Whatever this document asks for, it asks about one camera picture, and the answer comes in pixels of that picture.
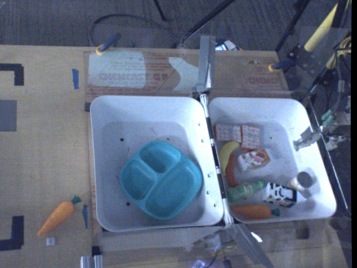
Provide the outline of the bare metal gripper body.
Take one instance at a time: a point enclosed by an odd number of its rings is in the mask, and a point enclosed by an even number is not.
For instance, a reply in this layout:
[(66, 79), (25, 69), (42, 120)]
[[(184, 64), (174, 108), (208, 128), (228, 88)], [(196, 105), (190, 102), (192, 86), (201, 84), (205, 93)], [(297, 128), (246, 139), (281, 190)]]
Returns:
[(321, 126), (322, 133), (326, 140), (326, 147), (329, 151), (332, 151), (338, 146), (351, 139), (351, 126), (350, 125), (340, 125), (340, 124), (323, 124)]

